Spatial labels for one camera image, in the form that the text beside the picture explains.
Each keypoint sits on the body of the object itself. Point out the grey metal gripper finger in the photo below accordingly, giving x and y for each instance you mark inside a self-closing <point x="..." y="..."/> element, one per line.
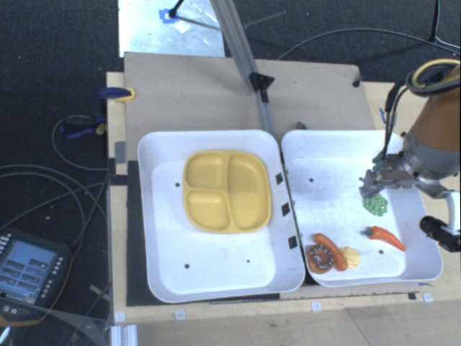
<point x="379" y="190"/>
<point x="366" y="189"/>

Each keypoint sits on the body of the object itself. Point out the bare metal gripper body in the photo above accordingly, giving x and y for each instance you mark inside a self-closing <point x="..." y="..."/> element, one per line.
<point x="396" y="175"/>

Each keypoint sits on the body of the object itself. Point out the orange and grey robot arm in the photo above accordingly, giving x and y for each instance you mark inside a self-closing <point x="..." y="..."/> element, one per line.
<point x="437" y="121"/>

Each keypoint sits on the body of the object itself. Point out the green grapes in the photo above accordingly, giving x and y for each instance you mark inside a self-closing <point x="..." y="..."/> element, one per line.
<point x="376" y="207"/>

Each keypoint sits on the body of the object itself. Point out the white plastic tray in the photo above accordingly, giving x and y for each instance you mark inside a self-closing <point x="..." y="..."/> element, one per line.
<point x="331" y="200"/>
<point x="216" y="265"/>

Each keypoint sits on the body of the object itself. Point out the orange carrot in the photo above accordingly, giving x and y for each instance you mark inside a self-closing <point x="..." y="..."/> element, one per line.
<point x="387" y="237"/>

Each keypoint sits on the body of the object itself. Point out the red-orange sausage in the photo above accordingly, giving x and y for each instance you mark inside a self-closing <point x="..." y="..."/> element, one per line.
<point x="331" y="249"/>

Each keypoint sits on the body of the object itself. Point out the yellow bread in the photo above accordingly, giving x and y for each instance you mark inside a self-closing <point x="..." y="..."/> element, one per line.
<point x="352" y="258"/>

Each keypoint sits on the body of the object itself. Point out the brown doughnut with sprinkles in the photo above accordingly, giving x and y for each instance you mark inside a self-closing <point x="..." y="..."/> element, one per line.
<point x="315" y="263"/>

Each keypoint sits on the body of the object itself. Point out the yellow divided plate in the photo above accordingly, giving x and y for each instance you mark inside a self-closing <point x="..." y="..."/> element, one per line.
<point x="230" y="193"/>

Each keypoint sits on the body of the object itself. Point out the brown cardboard board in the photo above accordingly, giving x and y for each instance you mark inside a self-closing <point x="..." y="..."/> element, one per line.
<point x="198" y="96"/>

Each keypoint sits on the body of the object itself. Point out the black cylinder on white bracket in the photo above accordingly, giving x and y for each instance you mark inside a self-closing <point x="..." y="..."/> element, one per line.
<point x="437" y="231"/>

